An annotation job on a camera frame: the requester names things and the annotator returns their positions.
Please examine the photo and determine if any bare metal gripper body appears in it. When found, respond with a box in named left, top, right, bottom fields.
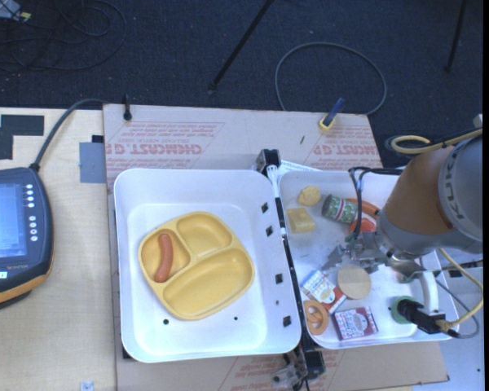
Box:
left=347, top=231, right=427, bottom=283

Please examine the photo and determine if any round tan biscuit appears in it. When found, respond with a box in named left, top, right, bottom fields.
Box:
left=336, top=263, right=372, bottom=301

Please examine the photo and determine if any orange-red rounded toy food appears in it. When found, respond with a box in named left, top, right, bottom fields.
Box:
left=347, top=217, right=378, bottom=236

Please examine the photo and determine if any white carton with yellow print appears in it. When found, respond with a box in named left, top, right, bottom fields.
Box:
left=300, top=269, right=348, bottom=314

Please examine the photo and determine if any white plastic tray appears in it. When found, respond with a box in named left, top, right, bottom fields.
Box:
left=112, top=167, right=303, bottom=364
left=277, top=169, right=460, bottom=350

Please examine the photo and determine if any orange carrot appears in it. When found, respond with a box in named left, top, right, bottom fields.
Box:
left=346, top=197, right=381, bottom=219

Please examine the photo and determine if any thin black and white rod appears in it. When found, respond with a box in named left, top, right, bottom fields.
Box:
left=267, top=164, right=311, bottom=358

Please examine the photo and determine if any green can red white label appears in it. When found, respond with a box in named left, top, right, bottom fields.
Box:
left=320, top=193, right=359, bottom=225

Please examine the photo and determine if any yellow cheese block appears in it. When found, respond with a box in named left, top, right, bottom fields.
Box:
left=285, top=206, right=317, bottom=235

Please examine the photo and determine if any pink and white carton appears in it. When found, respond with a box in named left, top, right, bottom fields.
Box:
left=331, top=306, right=380, bottom=342

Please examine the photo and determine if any brown pretzel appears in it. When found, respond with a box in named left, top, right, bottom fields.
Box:
left=302, top=299, right=330, bottom=336

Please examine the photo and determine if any pale yellow crinkled chip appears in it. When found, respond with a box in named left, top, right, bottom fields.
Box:
left=297, top=185, right=323, bottom=208

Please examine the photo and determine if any white printed paper sheet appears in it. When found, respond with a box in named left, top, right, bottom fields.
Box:
left=278, top=159, right=324, bottom=174

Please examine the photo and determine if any yellow divided plate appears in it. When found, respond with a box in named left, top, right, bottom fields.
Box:
left=137, top=210, right=257, bottom=322

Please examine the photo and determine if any brown cardboard board red print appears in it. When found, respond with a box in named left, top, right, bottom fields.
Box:
left=102, top=103, right=450, bottom=391

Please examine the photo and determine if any red-orange sausage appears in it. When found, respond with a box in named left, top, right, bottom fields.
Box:
left=153, top=232, right=174, bottom=283

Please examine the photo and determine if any black tripod leg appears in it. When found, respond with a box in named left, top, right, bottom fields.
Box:
left=206, top=0, right=285, bottom=96
left=443, top=0, right=473, bottom=73

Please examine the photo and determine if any green ring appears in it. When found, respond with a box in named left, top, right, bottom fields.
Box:
left=390, top=295, right=417, bottom=325

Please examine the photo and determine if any black cylinder on white bracket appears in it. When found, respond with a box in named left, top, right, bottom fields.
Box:
left=397, top=270, right=448, bottom=336

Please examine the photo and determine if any black block with thin wires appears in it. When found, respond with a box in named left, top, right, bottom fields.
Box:
left=284, top=347, right=325, bottom=383
left=255, top=148, right=280, bottom=174

